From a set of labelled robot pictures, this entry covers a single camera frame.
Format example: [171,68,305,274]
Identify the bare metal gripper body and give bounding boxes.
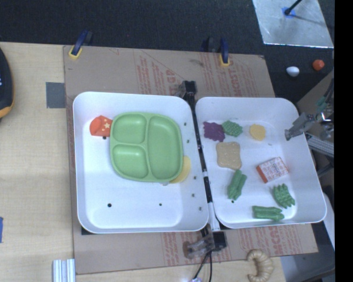
[308,112,334,140]

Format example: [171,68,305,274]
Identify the yellow round biscuit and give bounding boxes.
[169,156,192,184]
[249,123,267,142]

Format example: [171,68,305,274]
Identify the orange and white carton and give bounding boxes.
[255,156,289,184]

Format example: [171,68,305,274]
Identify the white plastic tray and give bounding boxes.
[195,96,328,230]
[72,91,209,234]

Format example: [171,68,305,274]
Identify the green grapes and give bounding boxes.
[221,120,244,137]

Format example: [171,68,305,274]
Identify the green bean bundle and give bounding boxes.
[252,205,285,222]
[227,169,248,201]
[272,183,296,209]

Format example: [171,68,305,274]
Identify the tan bread slice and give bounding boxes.
[215,141,242,170]

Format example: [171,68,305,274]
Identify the purple grapes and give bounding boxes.
[202,121,226,143]

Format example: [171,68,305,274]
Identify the thin black and white rod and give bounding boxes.
[185,92,221,232]

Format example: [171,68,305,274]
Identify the green divided plate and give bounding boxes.
[109,112,184,183]

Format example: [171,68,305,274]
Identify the tan croissant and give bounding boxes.
[246,249,275,282]

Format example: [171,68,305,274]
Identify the brown cardboard board red print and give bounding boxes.
[62,45,319,275]

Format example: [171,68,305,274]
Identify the red packet with yellow stars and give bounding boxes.
[89,115,114,137]

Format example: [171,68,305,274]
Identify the black block with thin wires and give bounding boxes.
[176,80,198,99]
[207,230,228,252]

